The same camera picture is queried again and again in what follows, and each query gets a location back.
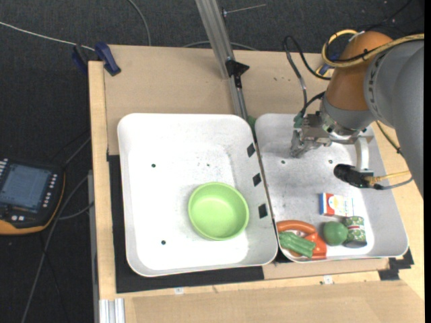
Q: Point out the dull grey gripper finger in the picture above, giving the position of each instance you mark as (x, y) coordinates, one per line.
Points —
(294, 148)
(305, 147)

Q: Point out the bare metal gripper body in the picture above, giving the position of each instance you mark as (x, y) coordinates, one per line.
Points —
(316, 130)

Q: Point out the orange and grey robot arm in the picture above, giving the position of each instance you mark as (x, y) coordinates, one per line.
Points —
(394, 89)

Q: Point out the white plastic tray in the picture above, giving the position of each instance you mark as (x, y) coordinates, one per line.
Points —
(161, 214)
(303, 187)

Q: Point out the white and orange carton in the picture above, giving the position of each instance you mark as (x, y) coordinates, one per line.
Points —
(336, 205)

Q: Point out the orange sausage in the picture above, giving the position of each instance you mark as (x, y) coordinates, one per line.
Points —
(294, 225)

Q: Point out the green ball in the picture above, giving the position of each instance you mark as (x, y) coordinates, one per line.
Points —
(334, 233)

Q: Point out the green bean pods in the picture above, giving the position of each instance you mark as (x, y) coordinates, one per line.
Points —
(298, 244)

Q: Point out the green and white can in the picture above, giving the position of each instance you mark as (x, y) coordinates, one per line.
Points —
(357, 232)

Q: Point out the green bowl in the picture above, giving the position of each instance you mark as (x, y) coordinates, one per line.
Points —
(218, 212)

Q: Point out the pale wood board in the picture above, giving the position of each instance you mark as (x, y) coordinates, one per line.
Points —
(175, 82)

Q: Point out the black cylinder on white bracket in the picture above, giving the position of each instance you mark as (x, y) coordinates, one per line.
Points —
(352, 176)

